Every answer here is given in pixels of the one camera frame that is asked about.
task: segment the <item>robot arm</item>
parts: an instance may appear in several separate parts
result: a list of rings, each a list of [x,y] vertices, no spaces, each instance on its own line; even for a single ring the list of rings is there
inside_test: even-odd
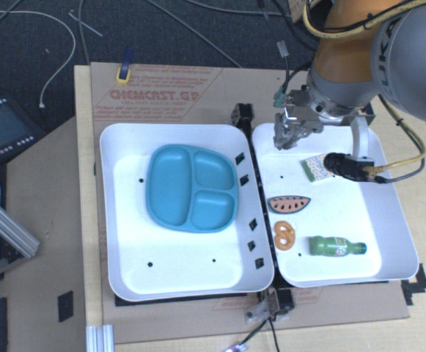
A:
[[[312,32],[307,14],[304,22]],[[349,125],[349,160],[365,168],[361,137],[374,116],[363,110],[376,95],[426,121],[426,0],[336,0],[325,28],[314,32],[322,39],[306,85],[291,90],[276,114],[275,146],[290,149],[325,125]],[[333,170],[347,170],[340,154],[329,159]],[[367,180],[367,173],[346,177]]]

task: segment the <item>table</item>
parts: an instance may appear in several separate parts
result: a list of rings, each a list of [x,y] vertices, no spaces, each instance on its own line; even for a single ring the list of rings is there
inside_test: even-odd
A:
[[[100,286],[97,192],[93,175],[95,151],[90,67],[76,66],[75,81],[86,324],[100,327],[103,325],[103,302]],[[381,110],[375,106],[375,113],[378,112]],[[405,119],[426,143],[426,124],[409,116],[405,116]],[[371,129],[381,139],[388,162],[413,155],[407,148],[408,139],[382,112],[371,125]],[[426,168],[417,176],[397,183],[397,192],[420,262],[424,264],[426,272]],[[415,295],[414,303],[415,305],[409,308],[410,318],[407,319],[278,330],[278,342],[282,351],[426,351],[426,293]],[[245,335],[223,334],[117,344],[116,351],[222,351],[242,340]],[[250,351],[274,349],[273,337],[269,331],[260,332],[247,344]]]

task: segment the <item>dark floor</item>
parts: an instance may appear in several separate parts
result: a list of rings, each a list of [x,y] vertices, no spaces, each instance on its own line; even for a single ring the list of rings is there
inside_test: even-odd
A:
[[[5,10],[16,0],[0,0]],[[154,0],[216,44],[242,67],[284,69],[275,39],[260,15],[214,12],[181,0]],[[196,0],[213,7],[257,11],[257,0]],[[0,22],[0,95],[10,95],[47,132],[74,115],[73,66],[85,64],[78,33],[80,0],[23,0],[14,10],[44,12],[66,23],[76,36],[76,53],[49,84],[44,116],[38,108],[46,81],[62,65],[73,45],[68,31],[56,21],[35,14],[11,14]],[[286,9],[287,0],[278,0]],[[330,0],[316,8],[317,22],[325,18]],[[133,62],[166,65],[234,67],[231,61],[190,30],[144,0],[86,0],[83,21],[100,32],[85,30],[91,61],[121,62],[127,45],[134,48]],[[287,40],[290,67],[310,60],[304,48],[273,18],[274,31]]]

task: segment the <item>blue plate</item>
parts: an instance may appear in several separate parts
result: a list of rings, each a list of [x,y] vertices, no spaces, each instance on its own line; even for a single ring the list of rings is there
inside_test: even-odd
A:
[[[235,168],[220,153],[184,144],[157,149],[147,171],[146,203],[161,226],[188,232],[219,232],[235,219]]]

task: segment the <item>toy bottle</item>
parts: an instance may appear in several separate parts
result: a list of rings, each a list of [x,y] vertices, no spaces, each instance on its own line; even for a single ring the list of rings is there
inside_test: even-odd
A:
[[[367,251],[365,243],[351,243],[345,238],[324,238],[315,236],[310,238],[310,254],[330,257],[344,257],[348,254],[364,254]]]

